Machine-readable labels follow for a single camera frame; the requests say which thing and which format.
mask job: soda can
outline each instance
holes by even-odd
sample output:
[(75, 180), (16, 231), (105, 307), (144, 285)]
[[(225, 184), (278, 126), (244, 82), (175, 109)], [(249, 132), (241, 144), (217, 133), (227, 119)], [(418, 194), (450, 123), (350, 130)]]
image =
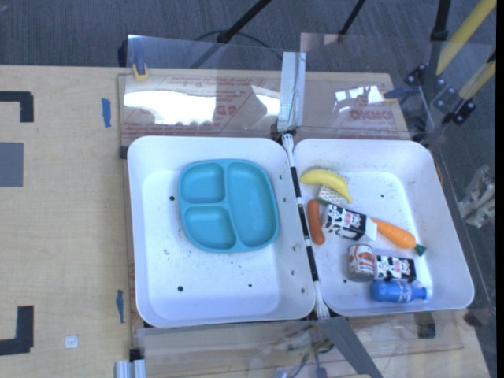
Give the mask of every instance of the soda can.
[(348, 278), (368, 281), (374, 277), (372, 247), (359, 243), (348, 247)]

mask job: brown sausage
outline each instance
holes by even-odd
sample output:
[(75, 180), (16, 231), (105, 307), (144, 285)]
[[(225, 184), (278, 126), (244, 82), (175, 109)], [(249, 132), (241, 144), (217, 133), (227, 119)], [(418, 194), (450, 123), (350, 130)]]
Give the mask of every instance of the brown sausage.
[(318, 206), (318, 201), (315, 198), (308, 201), (308, 227), (312, 241), (322, 245), (325, 242), (325, 237), (322, 232), (321, 214)]

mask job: carrot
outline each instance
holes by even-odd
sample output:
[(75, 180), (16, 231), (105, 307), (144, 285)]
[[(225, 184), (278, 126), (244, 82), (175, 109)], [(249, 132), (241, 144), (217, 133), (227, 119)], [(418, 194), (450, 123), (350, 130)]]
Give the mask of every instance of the carrot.
[(319, 203), (315, 198), (308, 201), (308, 227), (312, 241), (322, 245), (325, 242), (325, 236), (322, 232), (321, 214), (318, 206)]
[(397, 227), (396, 225), (387, 223), (386, 221), (377, 220), (376, 218), (371, 218), (371, 220), (377, 224), (378, 232), (389, 238), (389, 240), (395, 245), (404, 249), (414, 248), (420, 256), (425, 252), (426, 248), (417, 244), (417, 241), (411, 232)]

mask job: toy sink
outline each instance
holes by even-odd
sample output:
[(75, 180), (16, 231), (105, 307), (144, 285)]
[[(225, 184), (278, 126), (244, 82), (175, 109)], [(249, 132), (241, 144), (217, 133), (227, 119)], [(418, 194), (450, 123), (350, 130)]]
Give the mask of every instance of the toy sink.
[[(428, 248), (415, 257), (380, 235), (366, 242), (376, 253), (414, 257), (417, 280), (432, 292), (427, 301), (392, 303), (374, 302), (369, 282), (348, 280), (347, 248), (354, 241), (326, 239), (313, 245), (311, 263), (328, 308), (357, 317), (460, 309), (473, 300), (473, 282), (434, 161), (421, 144), (304, 139), (295, 146), (294, 160), (298, 175), (323, 167), (345, 176), (354, 200), (351, 209), (400, 225)], [(234, 172), (241, 182), (226, 189)], [(306, 249), (295, 184), (281, 145), (263, 138), (146, 136), (128, 149), (128, 174), (136, 302), (145, 322), (178, 327), (293, 320), (313, 310), (311, 250)], [(233, 224), (244, 216), (231, 203), (239, 202), (240, 192), (246, 198), (250, 189), (269, 191), (263, 176), (271, 183), (277, 223), (270, 205), (256, 206), (261, 227), (249, 234), (245, 224)], [(208, 178), (209, 191), (198, 190), (202, 178)], [(300, 188), (306, 204), (318, 186), (301, 183)], [(229, 201), (229, 195), (235, 197)], [(213, 213), (203, 211), (206, 206)], [(215, 224), (221, 232), (209, 232)], [(222, 242), (213, 238), (219, 233), (229, 235), (228, 243), (212, 247)], [(194, 234), (205, 247), (195, 244)]]

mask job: wooden table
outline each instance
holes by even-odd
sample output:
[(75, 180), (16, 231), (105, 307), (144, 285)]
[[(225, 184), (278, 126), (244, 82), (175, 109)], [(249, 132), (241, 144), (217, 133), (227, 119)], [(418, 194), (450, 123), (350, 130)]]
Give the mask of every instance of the wooden table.
[[(0, 102), (0, 142), (24, 147), (23, 186), (0, 187), (0, 339), (15, 337), (18, 306), (33, 306), (35, 315), (33, 347), (0, 356), (0, 376), (112, 376), (114, 363), (128, 359), (128, 204), (117, 111), (122, 73), (0, 66), (0, 91), (30, 91), (35, 100), (33, 123), (20, 122), (18, 103)], [(111, 127), (104, 124), (103, 98), (112, 108)], [(474, 329), (458, 321), (461, 348), (377, 357), (376, 365), (393, 377), (488, 376)], [(365, 343), (369, 330), (359, 332)], [(347, 363), (333, 364), (331, 374), (352, 374)]]

